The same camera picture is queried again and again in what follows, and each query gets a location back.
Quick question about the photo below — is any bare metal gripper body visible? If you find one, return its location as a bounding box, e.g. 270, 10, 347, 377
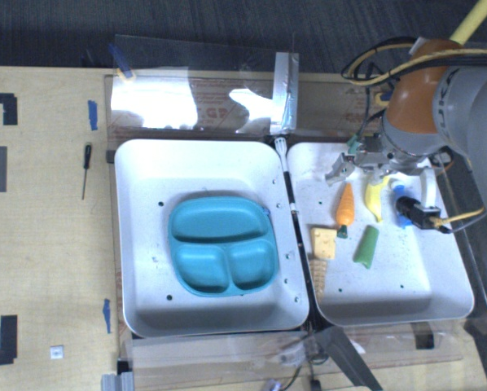
351, 134, 427, 178

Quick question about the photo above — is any yellow banana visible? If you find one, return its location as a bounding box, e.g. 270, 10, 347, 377
363, 175, 392, 224

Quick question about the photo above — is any blue and white bottle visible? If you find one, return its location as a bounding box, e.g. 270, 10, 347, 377
390, 179, 414, 229

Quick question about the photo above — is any orange carrot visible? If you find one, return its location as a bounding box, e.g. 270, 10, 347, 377
335, 182, 356, 240

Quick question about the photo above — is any green curved toy vegetable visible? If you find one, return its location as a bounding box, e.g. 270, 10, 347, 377
352, 224, 380, 270

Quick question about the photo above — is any white plastic tray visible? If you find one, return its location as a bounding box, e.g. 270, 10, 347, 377
113, 138, 311, 339
286, 141, 476, 328

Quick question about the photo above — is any blue divided plate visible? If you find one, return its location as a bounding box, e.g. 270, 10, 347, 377
167, 195, 279, 298

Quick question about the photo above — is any black cylinder on white bracket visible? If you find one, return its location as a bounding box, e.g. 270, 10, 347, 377
394, 167, 442, 231

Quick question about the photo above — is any black handled screwdriver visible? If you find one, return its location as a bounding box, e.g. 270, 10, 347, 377
81, 142, 94, 201

